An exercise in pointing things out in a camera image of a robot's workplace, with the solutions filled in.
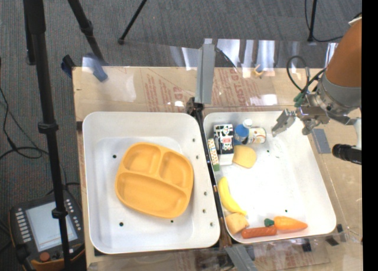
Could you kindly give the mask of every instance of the bottle cap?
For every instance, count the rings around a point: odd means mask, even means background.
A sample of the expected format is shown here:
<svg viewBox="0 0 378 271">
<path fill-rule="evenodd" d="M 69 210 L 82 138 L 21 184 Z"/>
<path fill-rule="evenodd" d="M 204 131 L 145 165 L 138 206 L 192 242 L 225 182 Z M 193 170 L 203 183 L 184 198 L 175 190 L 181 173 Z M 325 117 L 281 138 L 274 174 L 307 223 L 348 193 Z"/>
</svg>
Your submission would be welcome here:
<svg viewBox="0 0 378 271">
<path fill-rule="evenodd" d="M 243 126 L 245 127 L 245 128 L 251 128 L 252 127 L 252 119 L 245 119 L 244 121 L 243 121 Z"/>
</svg>

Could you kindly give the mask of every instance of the screen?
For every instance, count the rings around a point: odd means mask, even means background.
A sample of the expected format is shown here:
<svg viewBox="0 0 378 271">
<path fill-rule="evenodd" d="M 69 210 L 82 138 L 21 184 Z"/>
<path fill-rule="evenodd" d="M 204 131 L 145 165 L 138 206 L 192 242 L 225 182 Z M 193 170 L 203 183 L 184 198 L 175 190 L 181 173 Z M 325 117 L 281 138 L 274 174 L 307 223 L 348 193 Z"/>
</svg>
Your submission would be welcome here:
<svg viewBox="0 0 378 271">
<path fill-rule="evenodd" d="M 55 207 L 56 203 L 51 202 L 26 211 L 39 252 L 61 244 L 59 221 L 51 214 Z M 69 241 L 77 239 L 69 216 L 66 216 L 66 224 Z"/>
</svg>

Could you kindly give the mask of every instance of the gray carpet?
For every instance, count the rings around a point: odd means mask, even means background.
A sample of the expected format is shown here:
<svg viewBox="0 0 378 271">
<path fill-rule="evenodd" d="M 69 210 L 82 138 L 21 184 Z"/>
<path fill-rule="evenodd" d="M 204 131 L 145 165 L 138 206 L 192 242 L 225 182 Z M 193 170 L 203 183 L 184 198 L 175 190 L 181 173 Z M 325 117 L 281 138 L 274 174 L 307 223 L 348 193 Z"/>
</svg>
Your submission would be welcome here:
<svg viewBox="0 0 378 271">
<path fill-rule="evenodd" d="M 94 35 L 109 64 L 175 65 L 174 60 L 159 55 L 158 50 L 153 49 L 156 46 L 150 51 L 129 55 L 126 48 L 117 43 L 142 0 L 79 1 L 93 23 Z M 90 52 L 90 46 L 67 0 L 44 0 L 44 7 L 54 114 L 59 125 L 59 158 L 67 182 L 78 182 L 72 83 L 60 64 L 62 58 L 69 55 L 75 64 L 80 65 L 84 54 Z M 308 22 L 311 9 L 312 0 L 307 0 Z M 314 37 L 322 41 L 342 36 L 349 28 L 348 22 L 361 11 L 362 0 L 318 0 Z M 126 41 L 156 44 L 161 49 L 169 46 L 198 49 L 205 38 L 306 41 L 309 30 L 305 16 L 305 0 L 147 0 Z M 22 0 L 0 0 L 0 57 L 0 85 L 9 106 L 5 125 L 7 134 L 17 147 L 33 146 L 33 142 L 47 150 L 45 136 L 37 129 L 42 113 L 36 70 L 25 61 Z M 5 115 L 5 100 L 0 96 L 1 125 Z M 2 130 L 0 219 L 3 223 L 6 223 L 8 210 L 13 205 L 42 197 L 53 187 L 46 154 L 29 159 L 16 152 L 7 153 L 10 150 Z M 38 155 L 33 150 L 22 153 Z M 79 188 L 71 185 L 70 191 L 80 201 Z M 0 230 L 0 270 L 22 270 L 15 250 L 6 246 L 8 242 L 9 236 L 5 230 Z"/>
</svg>

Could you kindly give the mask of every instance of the potato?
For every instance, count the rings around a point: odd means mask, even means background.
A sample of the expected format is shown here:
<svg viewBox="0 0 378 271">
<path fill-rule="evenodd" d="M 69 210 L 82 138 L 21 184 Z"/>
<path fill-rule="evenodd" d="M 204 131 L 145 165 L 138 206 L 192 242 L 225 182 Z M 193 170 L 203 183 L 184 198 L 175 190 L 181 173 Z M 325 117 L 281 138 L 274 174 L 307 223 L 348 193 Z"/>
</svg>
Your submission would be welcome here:
<svg viewBox="0 0 378 271">
<path fill-rule="evenodd" d="M 249 226 L 246 217 L 241 213 L 232 213 L 226 216 L 226 225 L 231 234 L 238 233 Z"/>
</svg>

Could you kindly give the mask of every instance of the yellow divided plate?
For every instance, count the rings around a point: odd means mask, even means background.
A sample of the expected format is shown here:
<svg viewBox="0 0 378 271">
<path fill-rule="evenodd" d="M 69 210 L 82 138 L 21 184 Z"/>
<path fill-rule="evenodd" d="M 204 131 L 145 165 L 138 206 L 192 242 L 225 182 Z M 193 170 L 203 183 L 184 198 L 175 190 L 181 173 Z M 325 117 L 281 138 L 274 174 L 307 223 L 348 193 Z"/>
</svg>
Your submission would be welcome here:
<svg viewBox="0 0 378 271">
<path fill-rule="evenodd" d="M 192 164 L 184 155 L 148 142 L 125 152 L 115 180 L 117 197 L 139 212 L 174 218 L 187 208 L 193 188 Z"/>
</svg>

